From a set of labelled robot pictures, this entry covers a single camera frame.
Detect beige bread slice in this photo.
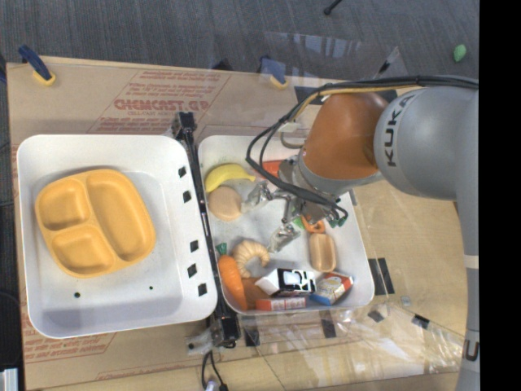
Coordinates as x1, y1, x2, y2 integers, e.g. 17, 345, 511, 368
308, 232, 338, 273

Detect beige round biscuit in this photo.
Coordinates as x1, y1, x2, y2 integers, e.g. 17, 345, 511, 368
208, 185, 243, 222

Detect white plastic tray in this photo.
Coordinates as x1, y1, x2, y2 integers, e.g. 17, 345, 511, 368
197, 134, 375, 316
15, 134, 219, 340

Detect orange white and blue carton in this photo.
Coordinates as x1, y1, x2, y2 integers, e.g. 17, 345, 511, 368
310, 271, 355, 306

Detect small orange and green toy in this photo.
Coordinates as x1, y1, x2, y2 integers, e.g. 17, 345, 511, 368
300, 213, 326, 235

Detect black and white carton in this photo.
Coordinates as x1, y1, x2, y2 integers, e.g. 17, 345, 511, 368
255, 267, 317, 298

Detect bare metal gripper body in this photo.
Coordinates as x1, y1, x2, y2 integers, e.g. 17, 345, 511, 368
278, 156, 339, 224

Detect thin black and white rod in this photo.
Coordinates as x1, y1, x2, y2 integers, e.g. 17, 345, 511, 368
183, 130, 230, 327

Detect brown cardboard board red print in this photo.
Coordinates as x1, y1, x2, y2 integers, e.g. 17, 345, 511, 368
6, 55, 469, 391

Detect brown toy sausage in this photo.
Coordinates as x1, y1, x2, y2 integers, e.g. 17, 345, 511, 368
241, 277, 270, 310

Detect red-orange toy piece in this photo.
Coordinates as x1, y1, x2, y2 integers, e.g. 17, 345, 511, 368
261, 160, 284, 178

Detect orange divided plate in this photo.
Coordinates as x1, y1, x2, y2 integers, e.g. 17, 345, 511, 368
34, 168, 157, 279

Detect black block with thin wires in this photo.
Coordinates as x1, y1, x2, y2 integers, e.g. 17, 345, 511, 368
208, 314, 242, 349
172, 111, 199, 138

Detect red and white packet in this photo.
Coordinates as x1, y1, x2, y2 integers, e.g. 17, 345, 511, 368
255, 295, 308, 312

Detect beige croissant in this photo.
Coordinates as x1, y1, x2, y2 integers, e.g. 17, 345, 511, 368
231, 239, 271, 279

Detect orange carrot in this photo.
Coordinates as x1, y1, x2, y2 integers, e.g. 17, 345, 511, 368
215, 242, 249, 311

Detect yellow banana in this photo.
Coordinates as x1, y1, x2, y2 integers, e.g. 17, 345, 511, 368
204, 163, 256, 194

